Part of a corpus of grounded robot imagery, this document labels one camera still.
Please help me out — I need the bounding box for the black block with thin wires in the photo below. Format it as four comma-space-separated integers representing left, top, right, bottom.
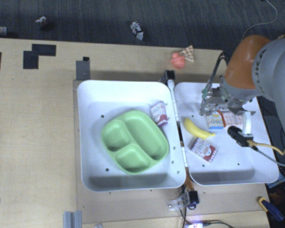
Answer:
187, 190, 200, 210
159, 69, 176, 83

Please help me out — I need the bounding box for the thin black and white rod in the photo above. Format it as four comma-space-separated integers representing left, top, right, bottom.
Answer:
167, 79, 195, 192

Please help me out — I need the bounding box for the blue and yellow carton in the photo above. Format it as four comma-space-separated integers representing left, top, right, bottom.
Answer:
206, 111, 225, 131

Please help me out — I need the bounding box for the small brown and white packet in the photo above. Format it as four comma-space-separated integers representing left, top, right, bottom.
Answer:
35, 16, 48, 29

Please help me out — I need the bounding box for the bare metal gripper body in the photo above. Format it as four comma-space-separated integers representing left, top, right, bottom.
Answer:
200, 82, 244, 114

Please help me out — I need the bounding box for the black cylinder on white bracket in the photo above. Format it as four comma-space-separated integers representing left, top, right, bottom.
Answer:
227, 111, 255, 148

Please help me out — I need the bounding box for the red and white carton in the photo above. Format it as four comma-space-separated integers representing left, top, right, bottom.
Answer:
150, 100, 170, 128

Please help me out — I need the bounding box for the orange and white carton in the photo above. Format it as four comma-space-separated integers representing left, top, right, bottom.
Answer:
221, 112, 244, 129

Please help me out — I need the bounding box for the yellow banana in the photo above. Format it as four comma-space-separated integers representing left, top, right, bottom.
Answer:
183, 117, 217, 140

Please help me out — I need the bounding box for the green divided plate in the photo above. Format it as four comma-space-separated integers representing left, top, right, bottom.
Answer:
100, 110, 170, 175

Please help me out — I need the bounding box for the red carton with face print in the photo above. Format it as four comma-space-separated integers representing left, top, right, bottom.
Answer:
190, 137, 218, 163

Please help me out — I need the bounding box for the black and white carton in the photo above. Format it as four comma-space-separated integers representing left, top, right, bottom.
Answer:
130, 21, 144, 41

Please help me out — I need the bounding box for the tan pizza slice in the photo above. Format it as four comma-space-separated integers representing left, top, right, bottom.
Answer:
179, 44, 195, 64

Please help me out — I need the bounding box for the pink toy food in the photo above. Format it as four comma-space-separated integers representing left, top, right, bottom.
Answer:
170, 51, 187, 70

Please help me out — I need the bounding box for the white plastic tray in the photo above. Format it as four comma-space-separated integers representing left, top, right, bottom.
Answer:
174, 81, 280, 186
76, 79, 187, 193

